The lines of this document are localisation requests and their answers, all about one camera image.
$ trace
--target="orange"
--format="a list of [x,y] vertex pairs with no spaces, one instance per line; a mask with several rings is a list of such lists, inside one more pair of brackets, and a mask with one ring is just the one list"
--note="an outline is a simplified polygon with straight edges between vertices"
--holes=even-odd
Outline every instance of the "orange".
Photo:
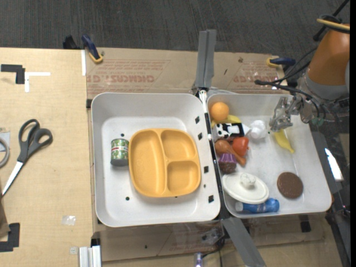
[[229,107],[223,102],[217,102],[210,108],[210,116],[215,121],[222,121],[229,115]]

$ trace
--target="toy banana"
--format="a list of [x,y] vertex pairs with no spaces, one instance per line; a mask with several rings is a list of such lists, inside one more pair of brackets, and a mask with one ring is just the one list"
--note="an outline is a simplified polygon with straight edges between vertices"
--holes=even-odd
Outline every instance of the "toy banana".
[[211,121],[211,128],[213,128],[217,123],[237,123],[237,122],[241,122],[240,119],[236,116],[233,115],[228,115],[228,117],[222,121],[215,121],[212,120]]
[[283,147],[284,149],[288,149],[291,154],[294,153],[294,149],[291,148],[289,140],[287,139],[287,136],[285,135],[285,131],[283,129],[279,130],[278,132],[275,132],[274,136],[280,147]]

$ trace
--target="blue clamp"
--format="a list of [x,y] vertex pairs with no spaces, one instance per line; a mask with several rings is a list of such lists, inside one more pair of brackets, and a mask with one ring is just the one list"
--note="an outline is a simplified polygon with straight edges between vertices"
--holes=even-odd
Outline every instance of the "blue clamp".
[[267,58],[266,63],[270,67],[278,67],[279,65],[292,66],[295,65],[296,61],[288,57],[279,57],[279,58]]
[[102,62],[102,56],[98,53],[98,50],[95,47],[95,44],[91,41],[90,37],[87,34],[83,34],[82,41],[84,44],[84,48],[87,47],[89,49],[89,56],[95,63]]

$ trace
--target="gray carpet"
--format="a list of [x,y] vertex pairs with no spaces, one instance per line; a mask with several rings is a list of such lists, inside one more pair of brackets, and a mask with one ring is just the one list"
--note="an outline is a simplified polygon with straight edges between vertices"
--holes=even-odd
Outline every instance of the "gray carpet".
[[[216,51],[271,53],[297,60],[318,44],[313,36],[322,26],[316,19],[332,14],[343,2],[0,0],[0,47],[62,48],[68,35],[82,47],[81,36],[88,34],[97,47],[197,51],[199,31],[216,29]],[[338,17],[350,21],[350,2]],[[321,130],[330,145],[340,145],[333,143],[335,133],[349,132],[349,121]],[[342,156],[336,157],[349,174]],[[348,266],[342,244],[339,250]]]

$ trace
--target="scissor blade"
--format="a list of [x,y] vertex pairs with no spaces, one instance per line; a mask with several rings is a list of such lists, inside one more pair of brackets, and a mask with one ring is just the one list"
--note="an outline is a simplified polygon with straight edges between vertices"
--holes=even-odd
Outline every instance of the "scissor blade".
[[2,195],[5,195],[6,191],[10,188],[13,180],[15,180],[17,174],[20,172],[22,165],[23,165],[22,162],[19,161],[16,162],[15,168],[12,170],[9,180],[7,180],[4,190],[2,190]]

